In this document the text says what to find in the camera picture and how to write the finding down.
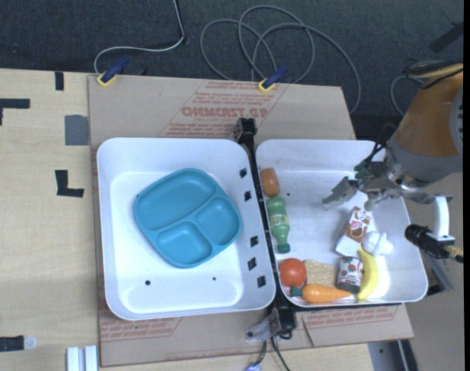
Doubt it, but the brown cardboard board red print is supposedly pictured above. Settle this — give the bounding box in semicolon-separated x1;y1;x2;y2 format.
87;73;415;367

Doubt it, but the black cylinder on white bracket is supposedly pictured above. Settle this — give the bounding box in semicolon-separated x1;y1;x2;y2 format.
404;194;458;260

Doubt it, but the blue divided plate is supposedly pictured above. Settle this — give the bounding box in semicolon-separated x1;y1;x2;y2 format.
133;167;243;269

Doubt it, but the yellow banana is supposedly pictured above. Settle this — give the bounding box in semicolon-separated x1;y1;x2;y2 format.
353;246;380;301

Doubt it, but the small printed can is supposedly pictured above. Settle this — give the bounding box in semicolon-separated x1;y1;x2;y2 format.
335;256;365;294

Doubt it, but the white carton with brown print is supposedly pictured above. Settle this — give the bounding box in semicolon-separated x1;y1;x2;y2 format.
334;206;373;258

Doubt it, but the green toy bottle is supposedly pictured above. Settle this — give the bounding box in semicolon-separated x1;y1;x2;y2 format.
265;196;291;254

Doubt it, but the orange toy doughnut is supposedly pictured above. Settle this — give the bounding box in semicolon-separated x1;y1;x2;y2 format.
260;167;281;198

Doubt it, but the red toy tomato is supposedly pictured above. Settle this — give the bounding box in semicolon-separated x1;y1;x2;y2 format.
278;257;308;288

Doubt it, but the orange toy carrot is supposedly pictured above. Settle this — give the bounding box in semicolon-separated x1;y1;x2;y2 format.
289;283;354;305

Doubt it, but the black block with thin wires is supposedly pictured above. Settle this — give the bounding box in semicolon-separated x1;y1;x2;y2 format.
275;306;298;332
236;117;257;145

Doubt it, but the white plastic tray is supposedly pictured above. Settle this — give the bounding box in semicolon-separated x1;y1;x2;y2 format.
254;138;429;308
96;137;278;322

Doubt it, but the thin black rod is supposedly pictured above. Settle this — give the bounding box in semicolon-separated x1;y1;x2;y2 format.
243;131;295;324

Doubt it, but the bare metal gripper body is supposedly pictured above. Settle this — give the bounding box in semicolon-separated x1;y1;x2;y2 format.
356;160;430;204

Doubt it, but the tan toy bread slice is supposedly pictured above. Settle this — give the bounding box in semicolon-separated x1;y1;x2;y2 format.
303;259;337;288

